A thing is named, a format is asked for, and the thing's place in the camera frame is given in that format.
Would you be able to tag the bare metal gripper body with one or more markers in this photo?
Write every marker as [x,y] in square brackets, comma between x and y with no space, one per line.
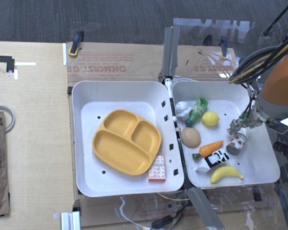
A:
[253,120]

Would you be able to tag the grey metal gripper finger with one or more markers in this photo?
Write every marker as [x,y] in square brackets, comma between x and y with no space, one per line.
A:
[237,123]
[231,129]

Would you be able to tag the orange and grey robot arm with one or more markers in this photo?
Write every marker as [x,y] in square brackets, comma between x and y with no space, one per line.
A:
[278,87]

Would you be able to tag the small can with orange print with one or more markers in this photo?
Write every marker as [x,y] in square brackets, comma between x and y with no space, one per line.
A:
[236,144]

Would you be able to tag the yellow lemon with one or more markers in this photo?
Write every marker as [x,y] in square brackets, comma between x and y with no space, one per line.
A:
[210,118]

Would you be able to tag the orange carrot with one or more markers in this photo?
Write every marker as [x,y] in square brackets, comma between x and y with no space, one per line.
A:
[209,148]

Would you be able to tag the black and white carton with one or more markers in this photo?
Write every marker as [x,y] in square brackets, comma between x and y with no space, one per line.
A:
[217,158]

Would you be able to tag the green bottle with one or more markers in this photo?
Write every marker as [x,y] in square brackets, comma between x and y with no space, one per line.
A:
[196,112]

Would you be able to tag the brown egg-shaped ball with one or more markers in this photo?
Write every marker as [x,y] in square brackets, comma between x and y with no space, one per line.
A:
[191,137]

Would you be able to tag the yellow banana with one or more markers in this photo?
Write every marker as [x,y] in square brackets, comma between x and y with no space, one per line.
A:
[224,172]

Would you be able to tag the white plastic tray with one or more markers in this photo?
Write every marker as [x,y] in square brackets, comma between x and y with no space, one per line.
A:
[91,152]
[254,166]

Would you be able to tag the white cauliflower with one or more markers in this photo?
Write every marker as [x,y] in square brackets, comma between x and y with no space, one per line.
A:
[183,110]

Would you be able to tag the orange and white card box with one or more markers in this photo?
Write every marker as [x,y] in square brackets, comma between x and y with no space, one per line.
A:
[157,170]

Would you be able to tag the yellow divided plate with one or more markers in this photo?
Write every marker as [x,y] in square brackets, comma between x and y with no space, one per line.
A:
[120,150]

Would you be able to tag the brown cardboard board red print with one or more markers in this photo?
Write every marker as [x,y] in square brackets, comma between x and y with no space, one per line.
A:
[124,63]

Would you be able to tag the black cylinder on white bracket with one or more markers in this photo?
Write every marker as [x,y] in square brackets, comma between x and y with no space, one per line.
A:
[282,147]

